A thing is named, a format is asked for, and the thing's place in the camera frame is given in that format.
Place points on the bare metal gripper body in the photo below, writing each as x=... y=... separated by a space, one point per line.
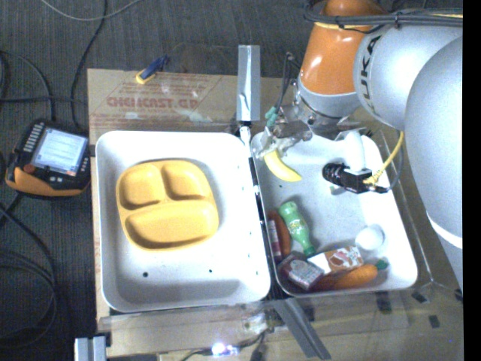
x=300 y=123

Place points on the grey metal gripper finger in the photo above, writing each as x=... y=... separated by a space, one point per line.
x=286 y=144
x=263 y=143

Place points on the yellow banana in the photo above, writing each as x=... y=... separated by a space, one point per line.
x=280 y=169

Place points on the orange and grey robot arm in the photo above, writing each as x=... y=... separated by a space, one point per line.
x=394 y=70

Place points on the green plastic bottle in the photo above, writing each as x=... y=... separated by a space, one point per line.
x=297 y=226

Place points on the white plastic tray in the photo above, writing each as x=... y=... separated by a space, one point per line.
x=180 y=276
x=338 y=213

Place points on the orange-red sausage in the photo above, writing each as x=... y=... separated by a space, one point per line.
x=283 y=231

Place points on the small dark red can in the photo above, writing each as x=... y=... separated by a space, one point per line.
x=274 y=241

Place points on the brown cardboard board red print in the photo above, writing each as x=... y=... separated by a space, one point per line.
x=158 y=104

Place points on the yellow divided plate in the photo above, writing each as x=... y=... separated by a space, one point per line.
x=165 y=209

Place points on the white ball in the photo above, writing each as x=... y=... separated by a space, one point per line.
x=369 y=237

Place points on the orange and white carton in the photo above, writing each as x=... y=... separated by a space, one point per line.
x=340 y=259

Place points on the dark red packet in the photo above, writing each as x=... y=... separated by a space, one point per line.
x=302 y=273

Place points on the orange carrot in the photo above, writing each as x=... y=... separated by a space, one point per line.
x=357 y=276

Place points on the black cylinder on white bracket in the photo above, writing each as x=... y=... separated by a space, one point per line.
x=343 y=175

